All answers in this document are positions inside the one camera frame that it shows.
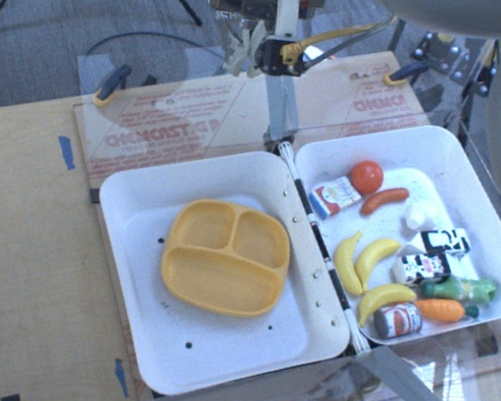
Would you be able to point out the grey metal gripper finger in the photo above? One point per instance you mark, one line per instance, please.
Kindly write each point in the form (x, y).
(237, 56)
(255, 46)

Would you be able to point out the brown cardboard board red print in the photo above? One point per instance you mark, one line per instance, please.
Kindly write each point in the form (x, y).
(181, 130)

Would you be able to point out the red white blue carton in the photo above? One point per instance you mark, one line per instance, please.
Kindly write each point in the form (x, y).
(334, 197)

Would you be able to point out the red tomato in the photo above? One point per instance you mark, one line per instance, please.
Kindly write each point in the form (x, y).
(367, 177)

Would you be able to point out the thin black and white rod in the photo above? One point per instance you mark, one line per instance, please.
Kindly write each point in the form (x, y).
(316, 231)

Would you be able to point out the orange-red sausage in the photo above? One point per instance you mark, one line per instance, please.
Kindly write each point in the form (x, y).
(383, 200)

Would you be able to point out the yellow divided plate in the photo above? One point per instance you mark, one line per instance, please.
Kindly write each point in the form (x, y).
(215, 272)

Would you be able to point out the yellow banana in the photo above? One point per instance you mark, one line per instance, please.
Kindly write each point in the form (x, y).
(374, 256)
(383, 296)
(346, 266)

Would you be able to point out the white plastic tray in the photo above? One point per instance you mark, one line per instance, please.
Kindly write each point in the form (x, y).
(476, 185)
(149, 278)

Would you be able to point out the black and white carton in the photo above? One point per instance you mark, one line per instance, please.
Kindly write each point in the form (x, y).
(447, 241)

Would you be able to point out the cow print milk carton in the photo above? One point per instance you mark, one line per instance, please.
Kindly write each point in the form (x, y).
(421, 267)

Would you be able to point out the small red and grey can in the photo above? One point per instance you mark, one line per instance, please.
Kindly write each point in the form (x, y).
(398, 320)

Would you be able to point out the green bottle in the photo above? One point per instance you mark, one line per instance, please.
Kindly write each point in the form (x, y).
(460, 290)

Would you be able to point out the orange carrot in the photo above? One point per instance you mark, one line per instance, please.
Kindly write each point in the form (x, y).
(440, 309)

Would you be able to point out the black cylinder on white bracket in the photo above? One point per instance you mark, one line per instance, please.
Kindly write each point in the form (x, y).
(276, 57)

